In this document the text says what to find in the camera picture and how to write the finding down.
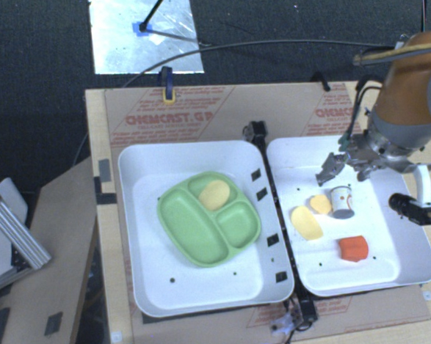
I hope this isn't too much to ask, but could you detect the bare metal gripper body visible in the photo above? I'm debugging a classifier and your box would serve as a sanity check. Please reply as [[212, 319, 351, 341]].
[[344, 128, 423, 178]]

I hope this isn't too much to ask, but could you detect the white can with orange print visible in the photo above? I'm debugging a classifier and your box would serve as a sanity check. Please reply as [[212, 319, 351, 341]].
[[328, 184, 356, 222]]

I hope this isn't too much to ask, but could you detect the small yellow toy food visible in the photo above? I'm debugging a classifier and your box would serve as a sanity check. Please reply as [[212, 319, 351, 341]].
[[308, 193, 333, 217]]

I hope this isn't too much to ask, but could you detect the long yellow toy food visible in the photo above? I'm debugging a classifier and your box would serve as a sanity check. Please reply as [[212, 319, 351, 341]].
[[289, 204, 325, 243]]

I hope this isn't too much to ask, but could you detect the white plastic tray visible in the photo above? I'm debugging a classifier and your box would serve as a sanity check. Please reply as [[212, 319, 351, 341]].
[[116, 133, 297, 321], [265, 127, 431, 301]]

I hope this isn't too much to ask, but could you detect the thin black rod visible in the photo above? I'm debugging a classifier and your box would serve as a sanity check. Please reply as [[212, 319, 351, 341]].
[[253, 134, 307, 304]]

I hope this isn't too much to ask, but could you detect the orange toy block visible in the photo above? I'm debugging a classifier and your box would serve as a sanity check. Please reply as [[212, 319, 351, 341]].
[[338, 234, 371, 264]]

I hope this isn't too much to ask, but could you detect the yellow oval toy food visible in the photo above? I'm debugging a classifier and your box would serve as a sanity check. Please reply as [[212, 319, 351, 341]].
[[196, 178, 232, 213]]

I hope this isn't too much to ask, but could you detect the brown cardboard board red print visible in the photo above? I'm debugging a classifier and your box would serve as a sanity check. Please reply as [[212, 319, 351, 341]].
[[103, 66, 431, 344]]

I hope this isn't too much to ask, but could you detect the green divided plate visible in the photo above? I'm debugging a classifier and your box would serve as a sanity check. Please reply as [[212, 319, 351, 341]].
[[153, 167, 264, 272]]

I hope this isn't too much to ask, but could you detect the black cylinder on white bracket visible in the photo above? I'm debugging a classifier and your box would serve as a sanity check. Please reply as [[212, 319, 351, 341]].
[[385, 162, 431, 228]]

